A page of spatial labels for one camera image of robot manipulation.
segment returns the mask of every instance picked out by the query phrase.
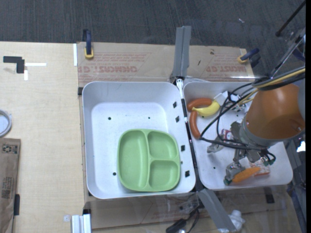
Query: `brown paper bag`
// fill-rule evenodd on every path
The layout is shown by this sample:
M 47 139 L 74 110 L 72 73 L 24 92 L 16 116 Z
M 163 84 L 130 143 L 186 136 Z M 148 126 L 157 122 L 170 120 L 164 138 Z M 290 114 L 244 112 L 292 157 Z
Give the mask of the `brown paper bag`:
M 13 230 L 20 139 L 0 138 L 0 233 Z

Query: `yellow banana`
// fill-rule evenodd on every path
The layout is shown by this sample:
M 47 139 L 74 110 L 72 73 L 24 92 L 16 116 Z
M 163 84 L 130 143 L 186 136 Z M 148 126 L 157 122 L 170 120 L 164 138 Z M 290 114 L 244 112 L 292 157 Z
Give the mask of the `yellow banana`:
M 209 107 L 204 107 L 204 108 L 193 107 L 192 110 L 197 111 L 199 115 L 202 117 L 208 117 L 208 116 L 215 114 L 219 110 L 219 108 L 220 108 L 219 103 L 216 100 L 214 100 Z

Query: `wooden table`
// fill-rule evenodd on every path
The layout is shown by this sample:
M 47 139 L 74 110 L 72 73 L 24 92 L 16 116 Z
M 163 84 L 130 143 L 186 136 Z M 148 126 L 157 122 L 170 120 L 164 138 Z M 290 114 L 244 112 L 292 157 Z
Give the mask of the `wooden table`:
M 5 137 L 21 139 L 17 184 L 20 209 L 14 219 L 15 233 L 69 233 L 68 218 L 82 214 L 85 186 L 78 70 L 73 49 L 73 44 L 0 42 L 1 58 L 20 56 L 26 63 L 46 63 L 43 67 L 27 67 L 25 81 L 23 74 L 16 73 L 15 64 L 0 62 L 0 108 L 12 115 L 12 129 Z M 285 187 L 278 188 L 277 194 L 280 195 L 275 199 L 284 206 L 243 214 L 246 223 L 242 232 L 301 231 Z M 228 201 L 233 199 L 225 193 L 221 196 Z M 171 224 L 94 232 L 165 232 Z M 192 232 L 218 230 L 205 217 Z

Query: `yellow clamp pad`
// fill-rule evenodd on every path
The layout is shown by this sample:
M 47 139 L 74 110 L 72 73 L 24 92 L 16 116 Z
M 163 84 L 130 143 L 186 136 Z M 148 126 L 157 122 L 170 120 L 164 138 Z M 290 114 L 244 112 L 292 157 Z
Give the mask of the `yellow clamp pad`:
M 248 59 L 246 59 L 246 60 L 241 60 L 241 57 L 242 57 L 243 55 L 240 55 L 238 58 L 237 58 L 237 60 L 238 60 L 238 62 L 240 63 L 240 64 L 244 64 L 244 63 L 246 63 L 247 62 L 247 60 Z
M 93 59 L 93 57 L 94 57 L 94 51 L 93 51 L 93 48 L 91 48 L 91 54 L 87 54 L 86 53 L 86 48 L 84 48 L 84 55 L 85 55 L 85 57 L 86 57 L 86 59 Z

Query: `green tray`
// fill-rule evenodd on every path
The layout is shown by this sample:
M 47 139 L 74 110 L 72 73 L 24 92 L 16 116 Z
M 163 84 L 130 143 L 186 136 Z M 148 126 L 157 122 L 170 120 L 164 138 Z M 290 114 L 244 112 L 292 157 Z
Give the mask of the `green tray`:
M 156 130 L 124 132 L 118 146 L 118 177 L 126 188 L 134 191 L 173 189 L 180 178 L 176 140 L 170 134 Z

